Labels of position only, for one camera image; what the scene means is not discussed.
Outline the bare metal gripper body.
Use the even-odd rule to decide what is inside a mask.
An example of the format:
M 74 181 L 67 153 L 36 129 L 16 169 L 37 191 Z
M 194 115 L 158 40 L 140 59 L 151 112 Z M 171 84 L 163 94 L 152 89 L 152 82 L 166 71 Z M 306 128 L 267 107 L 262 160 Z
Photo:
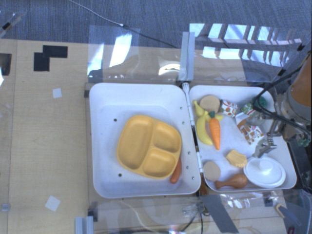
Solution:
M 310 107 L 297 102 L 290 93 L 279 94 L 276 112 L 283 118 L 279 128 L 285 141 L 310 142 Z

